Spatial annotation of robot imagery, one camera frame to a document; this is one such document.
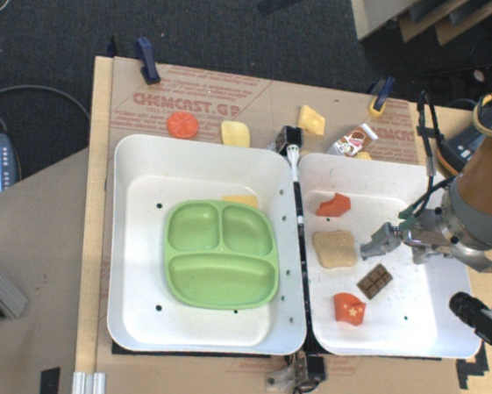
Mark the brown cardboard board red print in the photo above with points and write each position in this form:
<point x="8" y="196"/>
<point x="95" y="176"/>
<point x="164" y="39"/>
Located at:
<point x="261" y="101"/>

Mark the green divided plate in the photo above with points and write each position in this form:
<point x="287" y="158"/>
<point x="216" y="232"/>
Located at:
<point x="219" y="272"/>

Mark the orange-red toy food piece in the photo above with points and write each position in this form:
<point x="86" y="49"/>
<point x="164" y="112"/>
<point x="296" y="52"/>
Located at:
<point x="334" y="206"/>

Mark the yellow cheese slice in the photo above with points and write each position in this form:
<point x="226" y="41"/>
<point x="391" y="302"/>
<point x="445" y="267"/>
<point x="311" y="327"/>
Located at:
<point x="241" y="199"/>

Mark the yellow cheese wedge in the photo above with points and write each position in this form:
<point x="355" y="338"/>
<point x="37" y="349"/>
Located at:
<point x="312" y="120"/>

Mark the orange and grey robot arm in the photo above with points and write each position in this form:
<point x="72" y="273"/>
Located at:
<point x="491" y="175"/>

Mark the white plastic tray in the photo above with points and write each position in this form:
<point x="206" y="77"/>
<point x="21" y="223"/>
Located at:
<point x="411" y="299"/>
<point x="144" y="242"/>

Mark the small yellow toy piece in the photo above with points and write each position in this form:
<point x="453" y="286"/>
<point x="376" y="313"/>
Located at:
<point x="364" y="156"/>

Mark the black cylinder on white bracket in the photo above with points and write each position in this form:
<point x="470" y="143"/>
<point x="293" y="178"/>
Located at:
<point x="477" y="313"/>

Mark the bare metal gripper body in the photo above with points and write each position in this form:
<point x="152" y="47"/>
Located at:
<point x="433" y="239"/>

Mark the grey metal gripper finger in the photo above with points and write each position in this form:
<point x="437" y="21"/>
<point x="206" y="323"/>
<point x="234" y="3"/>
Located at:
<point x="390" y="231"/>
<point x="372" y="250"/>

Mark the pale yellow rounded slice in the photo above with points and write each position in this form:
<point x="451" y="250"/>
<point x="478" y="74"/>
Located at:
<point x="235" y="134"/>

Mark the orange fruit slice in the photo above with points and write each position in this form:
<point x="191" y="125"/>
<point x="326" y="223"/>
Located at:
<point x="182" y="125"/>

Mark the tan bread slice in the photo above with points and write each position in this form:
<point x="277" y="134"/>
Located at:
<point x="334" y="249"/>

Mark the thin black and white rod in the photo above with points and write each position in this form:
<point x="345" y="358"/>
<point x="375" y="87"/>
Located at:
<point x="300" y="220"/>

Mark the brown chocolate bar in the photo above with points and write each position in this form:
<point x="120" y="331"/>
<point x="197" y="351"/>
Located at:
<point x="375" y="281"/>

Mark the red carton with yellow stars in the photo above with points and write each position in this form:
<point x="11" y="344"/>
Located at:
<point x="349" y="309"/>

